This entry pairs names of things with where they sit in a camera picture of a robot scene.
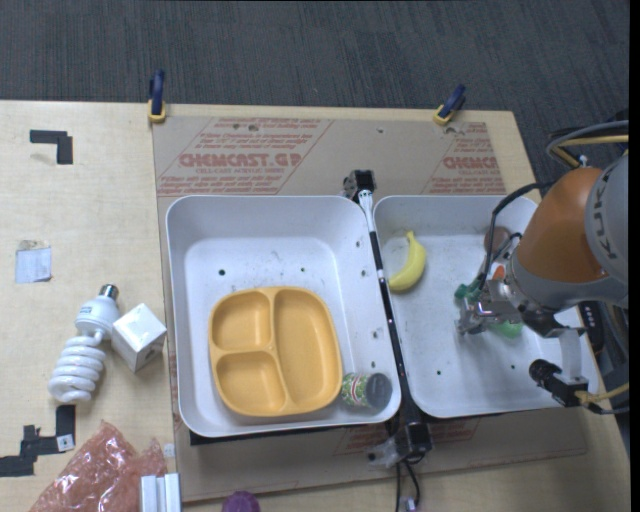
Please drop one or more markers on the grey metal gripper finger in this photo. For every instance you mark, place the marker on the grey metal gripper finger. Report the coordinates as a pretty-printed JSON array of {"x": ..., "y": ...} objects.
[
  {"x": 467, "y": 327},
  {"x": 470, "y": 311}
]

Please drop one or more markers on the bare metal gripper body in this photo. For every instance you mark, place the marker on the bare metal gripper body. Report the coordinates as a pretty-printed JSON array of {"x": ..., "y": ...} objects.
[{"x": 500, "y": 305}]

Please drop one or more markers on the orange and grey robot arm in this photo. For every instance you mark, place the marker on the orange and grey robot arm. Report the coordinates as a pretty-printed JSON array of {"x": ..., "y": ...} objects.
[{"x": 560, "y": 235}]

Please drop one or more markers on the white plastic tray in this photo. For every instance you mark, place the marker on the white plastic tray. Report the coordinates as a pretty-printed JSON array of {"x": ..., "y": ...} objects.
[
  {"x": 440, "y": 345},
  {"x": 300, "y": 240}
]

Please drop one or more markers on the brown round toy food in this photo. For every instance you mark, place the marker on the brown round toy food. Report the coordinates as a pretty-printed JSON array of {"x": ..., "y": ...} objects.
[{"x": 495, "y": 236}]

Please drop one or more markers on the yellow banana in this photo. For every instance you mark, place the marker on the yellow banana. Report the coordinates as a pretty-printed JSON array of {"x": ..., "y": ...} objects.
[{"x": 412, "y": 265}]

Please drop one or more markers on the thin black and white rod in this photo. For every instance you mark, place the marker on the thin black and white rod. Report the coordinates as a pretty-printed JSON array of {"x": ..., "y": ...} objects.
[{"x": 387, "y": 300}]

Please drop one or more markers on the green and white can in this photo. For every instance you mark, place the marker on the green and white can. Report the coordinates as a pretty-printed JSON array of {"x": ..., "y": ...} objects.
[{"x": 365, "y": 391}]

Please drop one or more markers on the yellow divided plate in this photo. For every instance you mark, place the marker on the yellow divided plate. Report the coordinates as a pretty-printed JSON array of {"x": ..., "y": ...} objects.
[{"x": 300, "y": 345}]

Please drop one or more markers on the brown cardboard board red print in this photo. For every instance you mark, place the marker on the brown cardboard board red print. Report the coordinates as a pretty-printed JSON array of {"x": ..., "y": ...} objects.
[{"x": 380, "y": 155}]

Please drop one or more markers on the purple round object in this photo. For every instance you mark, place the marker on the purple round object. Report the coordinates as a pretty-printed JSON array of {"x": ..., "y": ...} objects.
[{"x": 241, "y": 502}]

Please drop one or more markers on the white cube box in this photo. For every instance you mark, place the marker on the white cube box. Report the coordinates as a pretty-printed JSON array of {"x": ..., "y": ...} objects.
[{"x": 137, "y": 335}]

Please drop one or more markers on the white spiral light bulb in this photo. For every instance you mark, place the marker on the white spiral light bulb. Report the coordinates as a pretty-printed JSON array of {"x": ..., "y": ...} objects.
[{"x": 82, "y": 350}]

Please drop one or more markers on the pink bubble wrap bag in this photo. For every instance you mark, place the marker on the pink bubble wrap bag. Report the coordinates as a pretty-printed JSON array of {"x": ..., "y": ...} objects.
[{"x": 100, "y": 475}]

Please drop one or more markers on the black cylinder on white bracket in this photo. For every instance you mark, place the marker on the black cylinder on white bracket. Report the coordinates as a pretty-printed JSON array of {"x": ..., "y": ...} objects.
[{"x": 555, "y": 382}]

